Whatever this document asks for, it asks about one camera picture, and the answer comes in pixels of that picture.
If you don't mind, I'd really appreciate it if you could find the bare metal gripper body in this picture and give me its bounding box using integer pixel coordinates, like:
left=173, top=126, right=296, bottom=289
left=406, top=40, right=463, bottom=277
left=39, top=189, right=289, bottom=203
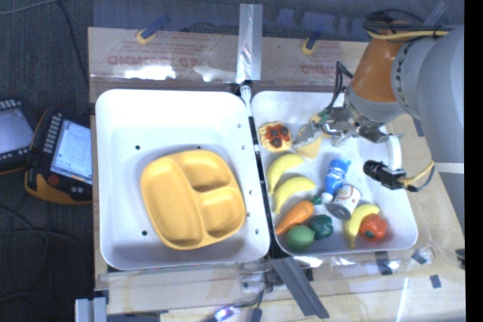
left=320, top=106, right=395, bottom=143

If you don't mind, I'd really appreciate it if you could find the yellow cheese wedge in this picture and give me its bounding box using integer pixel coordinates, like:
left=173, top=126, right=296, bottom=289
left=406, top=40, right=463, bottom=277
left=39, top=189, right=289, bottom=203
left=294, top=133, right=324, bottom=160

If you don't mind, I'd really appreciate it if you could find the blue and white bottle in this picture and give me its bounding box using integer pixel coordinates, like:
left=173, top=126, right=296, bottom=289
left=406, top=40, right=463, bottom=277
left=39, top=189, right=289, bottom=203
left=321, top=158, right=352, bottom=205

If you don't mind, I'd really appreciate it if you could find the yellow banana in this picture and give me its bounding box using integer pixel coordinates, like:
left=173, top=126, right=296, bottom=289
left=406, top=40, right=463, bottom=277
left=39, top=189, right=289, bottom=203
left=343, top=203, right=381, bottom=249
left=266, top=152, right=305, bottom=195
left=272, top=176, right=317, bottom=215

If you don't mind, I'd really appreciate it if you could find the white can with orange print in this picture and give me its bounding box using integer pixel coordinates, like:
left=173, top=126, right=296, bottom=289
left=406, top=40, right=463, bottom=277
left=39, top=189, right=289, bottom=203
left=328, top=183, right=362, bottom=221

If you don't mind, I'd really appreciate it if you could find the orange carrot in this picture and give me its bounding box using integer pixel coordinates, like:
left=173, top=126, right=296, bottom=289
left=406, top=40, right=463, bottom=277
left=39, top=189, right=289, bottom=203
left=274, top=195, right=323, bottom=237

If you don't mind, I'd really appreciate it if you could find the dark green broccoli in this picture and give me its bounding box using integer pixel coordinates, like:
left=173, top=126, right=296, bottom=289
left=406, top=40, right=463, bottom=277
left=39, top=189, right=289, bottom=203
left=309, top=214, right=334, bottom=241

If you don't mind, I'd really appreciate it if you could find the white plastic tray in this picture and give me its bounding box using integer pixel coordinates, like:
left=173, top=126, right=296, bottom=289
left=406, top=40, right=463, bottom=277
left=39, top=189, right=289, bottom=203
left=94, top=88, right=272, bottom=271
left=250, top=90, right=419, bottom=257

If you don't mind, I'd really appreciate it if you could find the orange bell pepper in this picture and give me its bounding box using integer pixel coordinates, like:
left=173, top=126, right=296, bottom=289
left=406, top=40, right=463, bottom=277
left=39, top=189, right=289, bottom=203
left=358, top=213, right=389, bottom=241

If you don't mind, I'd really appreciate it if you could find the green lime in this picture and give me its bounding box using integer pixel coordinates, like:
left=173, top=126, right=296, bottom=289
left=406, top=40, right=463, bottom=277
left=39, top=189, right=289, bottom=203
left=285, top=224, right=316, bottom=253

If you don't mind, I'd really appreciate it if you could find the yellow divided plate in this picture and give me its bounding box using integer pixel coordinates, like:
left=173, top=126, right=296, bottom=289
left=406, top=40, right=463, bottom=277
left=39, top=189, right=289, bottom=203
left=140, top=149, right=247, bottom=251

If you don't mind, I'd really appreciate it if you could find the brown cardboard board, red print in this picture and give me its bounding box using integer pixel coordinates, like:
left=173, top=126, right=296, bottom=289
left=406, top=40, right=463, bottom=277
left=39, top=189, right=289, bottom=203
left=87, top=26, right=466, bottom=315

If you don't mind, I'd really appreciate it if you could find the black cylinder on white bracket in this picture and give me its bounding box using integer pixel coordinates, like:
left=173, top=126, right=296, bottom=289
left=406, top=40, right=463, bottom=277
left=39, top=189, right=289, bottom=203
left=362, top=133, right=408, bottom=191

